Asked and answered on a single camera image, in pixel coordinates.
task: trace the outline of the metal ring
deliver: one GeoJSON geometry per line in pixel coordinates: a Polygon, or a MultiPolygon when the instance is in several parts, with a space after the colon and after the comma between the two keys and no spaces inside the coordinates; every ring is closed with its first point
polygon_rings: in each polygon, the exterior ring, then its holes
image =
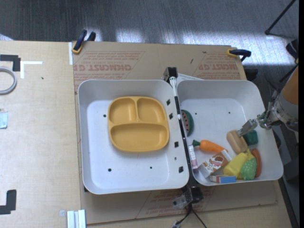
{"type": "Polygon", "coordinates": [[[14,79],[14,82],[13,82],[13,84],[11,85],[11,87],[9,87],[9,88],[6,89],[6,90],[0,90],[0,95],[6,95],[6,94],[12,92],[12,91],[15,89],[16,84],[17,84],[17,78],[16,78],[16,75],[14,74],[13,71],[11,71],[11,70],[9,70],[9,69],[7,69],[7,68],[5,68],[5,67],[0,67],[0,72],[8,73],[8,74],[10,74],[10,75],[13,77],[13,79],[14,79]]]}

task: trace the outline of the wooden table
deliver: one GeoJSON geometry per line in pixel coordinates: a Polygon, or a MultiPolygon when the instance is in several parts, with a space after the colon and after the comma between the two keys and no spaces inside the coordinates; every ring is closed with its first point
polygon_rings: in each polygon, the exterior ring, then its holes
{"type": "MultiPolygon", "coordinates": [[[[6,228],[66,227],[65,211],[81,209],[73,66],[69,43],[0,41],[0,54],[18,55],[26,64],[16,72],[16,89],[0,95],[9,113],[0,130],[0,205],[6,192],[17,190],[16,210],[0,215],[6,228]]],[[[291,227],[277,181],[277,203],[199,213],[207,227],[291,227]]],[[[183,215],[144,218],[92,227],[170,227],[183,215]]],[[[202,227],[191,214],[183,227],[202,227]]]]}

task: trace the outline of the tripod leg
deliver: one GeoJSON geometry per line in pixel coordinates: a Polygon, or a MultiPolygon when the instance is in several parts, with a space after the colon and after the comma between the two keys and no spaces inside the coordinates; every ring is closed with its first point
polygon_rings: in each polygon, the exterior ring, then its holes
{"type": "Polygon", "coordinates": [[[295,2],[296,0],[292,0],[288,5],[287,7],[284,9],[284,11],[279,15],[279,17],[277,17],[277,19],[272,23],[272,25],[267,29],[265,30],[265,34],[266,35],[269,35],[270,34],[270,30],[276,25],[276,23],[283,17],[283,15],[287,12],[287,10],[293,5],[293,3],[295,2]]]}

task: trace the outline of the toy sausage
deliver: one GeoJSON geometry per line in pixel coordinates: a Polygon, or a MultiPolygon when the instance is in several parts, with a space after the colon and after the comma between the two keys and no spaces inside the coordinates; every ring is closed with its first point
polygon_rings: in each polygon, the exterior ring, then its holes
{"type": "Polygon", "coordinates": [[[261,174],[261,170],[262,170],[262,162],[261,162],[261,156],[260,153],[258,152],[258,150],[256,148],[251,150],[252,155],[256,158],[256,175],[255,177],[258,177],[261,174]]]}

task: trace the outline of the black corner marker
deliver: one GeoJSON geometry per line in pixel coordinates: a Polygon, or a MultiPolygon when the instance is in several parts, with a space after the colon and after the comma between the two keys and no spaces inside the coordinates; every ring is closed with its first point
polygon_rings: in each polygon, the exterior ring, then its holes
{"type": "Polygon", "coordinates": [[[6,205],[0,206],[0,215],[9,215],[12,210],[16,210],[17,191],[8,190],[6,193],[6,205]]]}

